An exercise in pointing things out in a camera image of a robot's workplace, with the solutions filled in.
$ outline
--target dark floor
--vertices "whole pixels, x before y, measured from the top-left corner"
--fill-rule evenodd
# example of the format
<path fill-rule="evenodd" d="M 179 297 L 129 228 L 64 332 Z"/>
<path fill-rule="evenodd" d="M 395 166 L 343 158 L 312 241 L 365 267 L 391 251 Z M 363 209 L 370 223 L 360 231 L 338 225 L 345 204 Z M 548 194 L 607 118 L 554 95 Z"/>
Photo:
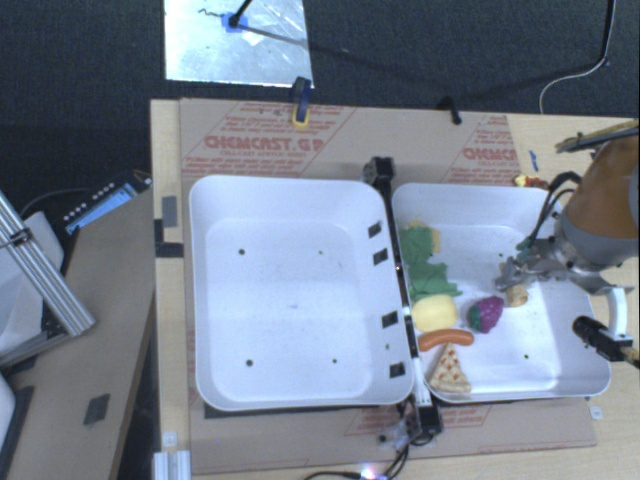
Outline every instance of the dark floor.
<path fill-rule="evenodd" d="M 537 113 L 549 81 L 597 60 L 607 1 L 304 0 L 313 101 L 434 108 L 448 95 L 461 110 Z M 618 0 L 610 66 L 555 86 L 547 113 L 638 115 L 639 18 L 640 0 Z M 0 189 L 17 208 L 148 171 L 153 98 L 288 97 L 166 81 L 163 0 L 0 0 L 0 30 Z M 130 434 L 145 444 L 126 450 L 123 479 L 148 473 L 150 370 Z"/>

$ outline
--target pizza slice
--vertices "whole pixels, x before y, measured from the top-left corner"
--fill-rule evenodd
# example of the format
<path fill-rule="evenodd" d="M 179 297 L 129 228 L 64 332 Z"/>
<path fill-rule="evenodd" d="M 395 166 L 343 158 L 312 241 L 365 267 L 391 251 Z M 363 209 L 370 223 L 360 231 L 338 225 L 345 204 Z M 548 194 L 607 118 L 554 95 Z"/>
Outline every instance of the pizza slice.
<path fill-rule="evenodd" d="M 453 343 L 447 343 L 443 347 L 438 364 L 429 378 L 429 386 L 450 393 L 469 393 L 471 391 L 471 384 L 460 368 L 460 361 Z"/>

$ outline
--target empty white tray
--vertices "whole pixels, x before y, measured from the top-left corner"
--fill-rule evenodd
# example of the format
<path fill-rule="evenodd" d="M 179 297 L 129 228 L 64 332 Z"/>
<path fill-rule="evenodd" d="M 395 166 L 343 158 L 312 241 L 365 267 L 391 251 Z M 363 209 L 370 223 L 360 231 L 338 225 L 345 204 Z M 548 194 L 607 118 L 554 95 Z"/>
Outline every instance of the empty white tray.
<path fill-rule="evenodd" d="M 441 252 L 431 262 L 446 263 L 448 280 L 463 292 L 454 298 L 460 313 L 454 327 L 468 328 L 466 312 L 475 301 L 500 295 L 494 288 L 498 265 L 531 233 L 546 194 L 532 188 L 429 184 L 407 184 L 395 192 L 399 229 L 420 220 L 440 231 Z M 553 219 L 539 236 L 551 234 Z M 611 378 L 609 363 L 592 348 L 585 349 L 571 330 L 580 315 L 593 316 L 586 292 L 568 281 L 535 282 L 524 306 L 505 308 L 488 334 L 476 334 L 469 347 L 456 346 L 471 393 L 432 391 L 453 403 L 603 392 Z M 425 373 L 439 350 L 421 354 Z"/>
<path fill-rule="evenodd" d="M 227 411 L 393 404 L 413 374 L 387 216 L 355 181 L 210 176 L 190 194 L 196 382 Z"/>

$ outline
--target silver metal sheet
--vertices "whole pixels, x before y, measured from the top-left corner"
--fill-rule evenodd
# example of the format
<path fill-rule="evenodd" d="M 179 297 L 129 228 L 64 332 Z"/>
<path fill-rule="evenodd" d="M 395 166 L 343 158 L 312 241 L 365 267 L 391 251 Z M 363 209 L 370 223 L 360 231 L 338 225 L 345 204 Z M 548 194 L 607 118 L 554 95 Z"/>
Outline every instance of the silver metal sheet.
<path fill-rule="evenodd" d="M 254 0 L 251 29 L 228 32 L 221 16 L 244 0 L 165 0 L 168 80 L 288 87 L 312 79 L 302 0 Z"/>

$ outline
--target hot dog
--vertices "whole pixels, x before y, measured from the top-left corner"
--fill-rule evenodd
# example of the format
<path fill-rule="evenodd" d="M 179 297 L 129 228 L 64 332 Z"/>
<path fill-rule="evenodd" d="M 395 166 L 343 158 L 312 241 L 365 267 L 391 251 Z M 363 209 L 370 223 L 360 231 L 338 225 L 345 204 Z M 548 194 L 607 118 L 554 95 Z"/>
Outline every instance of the hot dog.
<path fill-rule="evenodd" d="M 468 331 L 460 329 L 441 329 L 439 331 L 428 332 L 418 338 L 418 348 L 421 352 L 426 352 L 441 343 L 455 343 L 457 345 L 471 345 L 474 337 Z"/>

